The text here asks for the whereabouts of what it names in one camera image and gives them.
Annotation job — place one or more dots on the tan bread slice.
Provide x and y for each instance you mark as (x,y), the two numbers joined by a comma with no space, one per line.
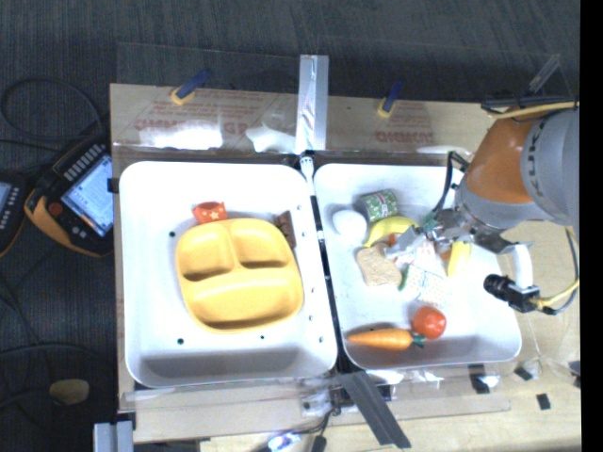
(377,267)

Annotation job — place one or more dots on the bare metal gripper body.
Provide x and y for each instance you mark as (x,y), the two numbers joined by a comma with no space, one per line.
(450,226)

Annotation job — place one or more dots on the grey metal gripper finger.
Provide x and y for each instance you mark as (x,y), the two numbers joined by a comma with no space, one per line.
(406,242)

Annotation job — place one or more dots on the orange carrot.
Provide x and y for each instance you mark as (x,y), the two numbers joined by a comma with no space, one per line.
(381,338)

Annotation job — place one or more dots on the white plastic tray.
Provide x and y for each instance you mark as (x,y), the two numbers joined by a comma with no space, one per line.
(155,299)
(480,318)

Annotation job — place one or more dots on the white dotted carton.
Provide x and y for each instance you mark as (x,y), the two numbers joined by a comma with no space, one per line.
(426,285)

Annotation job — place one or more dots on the yellow divided plate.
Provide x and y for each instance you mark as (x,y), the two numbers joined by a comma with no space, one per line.
(240,280)

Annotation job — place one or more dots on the brown chocolate bar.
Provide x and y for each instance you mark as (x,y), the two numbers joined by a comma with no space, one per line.
(286,226)

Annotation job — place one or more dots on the orange tomato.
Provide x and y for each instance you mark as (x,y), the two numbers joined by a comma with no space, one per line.
(429,323)

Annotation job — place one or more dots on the black cylinder on white bracket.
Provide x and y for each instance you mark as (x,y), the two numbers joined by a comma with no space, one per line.
(511,292)

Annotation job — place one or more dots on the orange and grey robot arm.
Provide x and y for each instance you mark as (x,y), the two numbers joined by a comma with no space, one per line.
(499,177)

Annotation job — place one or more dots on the brown cardboard board red print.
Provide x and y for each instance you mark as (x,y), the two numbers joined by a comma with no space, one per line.
(358,125)

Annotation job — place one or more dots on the yellow-brown oval object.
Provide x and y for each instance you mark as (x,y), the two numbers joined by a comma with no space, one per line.
(70,391)

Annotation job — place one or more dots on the white egg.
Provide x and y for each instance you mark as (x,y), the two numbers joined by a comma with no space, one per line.
(348,223)

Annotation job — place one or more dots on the white and pink packet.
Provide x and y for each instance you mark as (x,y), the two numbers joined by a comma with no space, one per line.
(426,254)

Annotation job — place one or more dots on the green and white can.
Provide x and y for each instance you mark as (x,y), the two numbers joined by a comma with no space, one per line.
(379,204)

